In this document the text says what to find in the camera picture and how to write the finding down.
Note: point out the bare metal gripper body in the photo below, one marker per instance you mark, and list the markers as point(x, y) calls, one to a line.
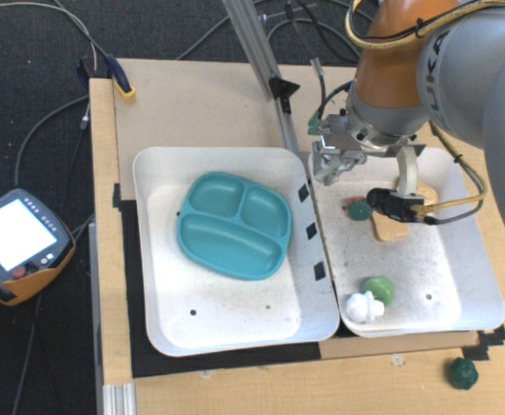
point(343, 134)

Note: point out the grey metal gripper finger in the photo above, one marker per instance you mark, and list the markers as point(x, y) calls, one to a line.
point(325, 164)
point(348, 162)

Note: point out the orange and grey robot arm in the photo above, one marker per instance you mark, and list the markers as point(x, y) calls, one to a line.
point(464, 80)

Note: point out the dark green round toy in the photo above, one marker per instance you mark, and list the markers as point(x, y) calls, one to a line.
point(358, 209)

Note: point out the tan bread slice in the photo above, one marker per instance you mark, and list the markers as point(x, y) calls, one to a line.
point(388, 231)

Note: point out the tan round biscuit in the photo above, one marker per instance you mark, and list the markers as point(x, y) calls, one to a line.
point(429, 193)

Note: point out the teal divided plate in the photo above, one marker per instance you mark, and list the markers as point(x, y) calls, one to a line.
point(231, 240)

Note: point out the white plastic tray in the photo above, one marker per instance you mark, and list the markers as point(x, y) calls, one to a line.
point(408, 275)
point(235, 309)

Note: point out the light green round toy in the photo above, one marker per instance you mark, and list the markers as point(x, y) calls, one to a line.
point(379, 289)

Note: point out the brown cardboard board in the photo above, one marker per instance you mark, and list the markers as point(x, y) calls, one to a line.
point(192, 110)

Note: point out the white toy garlic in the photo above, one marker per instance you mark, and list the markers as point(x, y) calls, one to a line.
point(360, 307)

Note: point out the dark green broccoli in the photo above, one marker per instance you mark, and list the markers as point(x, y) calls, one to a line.
point(463, 373)

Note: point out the black cylinder on white bracket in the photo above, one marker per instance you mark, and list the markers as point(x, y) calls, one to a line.
point(393, 203)

